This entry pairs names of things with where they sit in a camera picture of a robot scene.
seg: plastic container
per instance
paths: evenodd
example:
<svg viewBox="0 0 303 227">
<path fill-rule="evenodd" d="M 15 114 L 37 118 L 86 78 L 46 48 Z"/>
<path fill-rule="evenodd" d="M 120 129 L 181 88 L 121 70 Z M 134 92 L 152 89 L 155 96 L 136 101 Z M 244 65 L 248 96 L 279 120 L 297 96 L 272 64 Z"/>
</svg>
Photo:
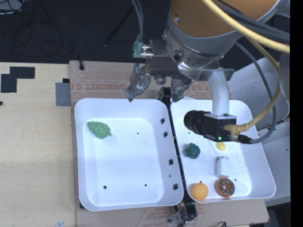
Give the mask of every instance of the plastic container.
<svg viewBox="0 0 303 227">
<path fill-rule="evenodd" d="M 97 138 L 87 123 L 102 122 Z M 164 103 L 85 98 L 75 105 L 79 197 L 91 211 L 176 205 L 184 189 Z"/>
<path fill-rule="evenodd" d="M 237 100 L 230 100 L 229 113 L 237 117 L 237 124 L 252 119 L 248 106 Z M 184 116 L 191 110 L 212 111 L 212 100 L 181 99 L 171 104 L 180 158 L 184 170 L 187 191 L 202 182 L 208 187 L 208 196 L 202 202 L 226 200 L 270 198 L 276 192 L 276 185 L 270 171 L 262 145 L 243 145 L 237 142 L 224 142 L 225 147 L 219 149 L 217 143 L 201 135 L 189 131 L 184 123 Z M 256 127 L 251 127 L 243 134 L 255 139 L 258 137 Z M 197 159 L 186 156 L 184 150 L 189 143 L 199 146 L 201 152 Z M 215 190 L 216 167 L 218 157 L 228 157 L 230 165 L 229 179 L 235 185 L 235 193 L 229 197 L 221 197 Z"/>
</svg>

